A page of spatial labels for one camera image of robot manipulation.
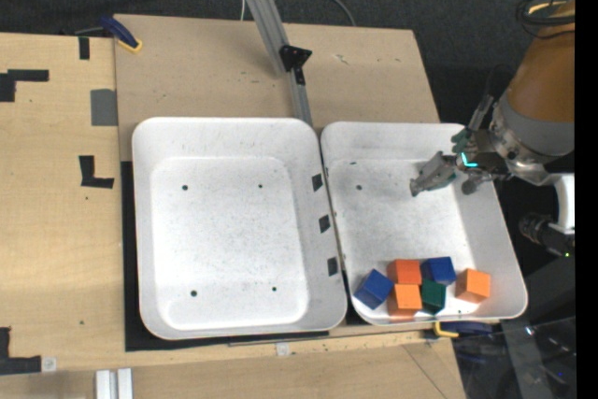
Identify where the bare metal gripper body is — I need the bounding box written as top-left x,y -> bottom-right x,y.
455,119 -> 562,186

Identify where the white plastic tray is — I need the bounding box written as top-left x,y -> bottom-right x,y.
320,121 -> 530,327
131,116 -> 349,341

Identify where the blue cube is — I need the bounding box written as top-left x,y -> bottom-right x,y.
420,255 -> 458,287
352,268 -> 395,311

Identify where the orange cube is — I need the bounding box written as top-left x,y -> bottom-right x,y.
386,282 -> 424,320
454,267 -> 492,305
386,258 -> 423,286

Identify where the green cube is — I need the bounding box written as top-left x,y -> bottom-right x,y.
420,278 -> 448,314

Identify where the pale wood board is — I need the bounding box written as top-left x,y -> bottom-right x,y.
113,13 -> 464,368

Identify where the black cylinder on white bracket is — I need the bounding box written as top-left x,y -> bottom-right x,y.
518,172 -> 577,259

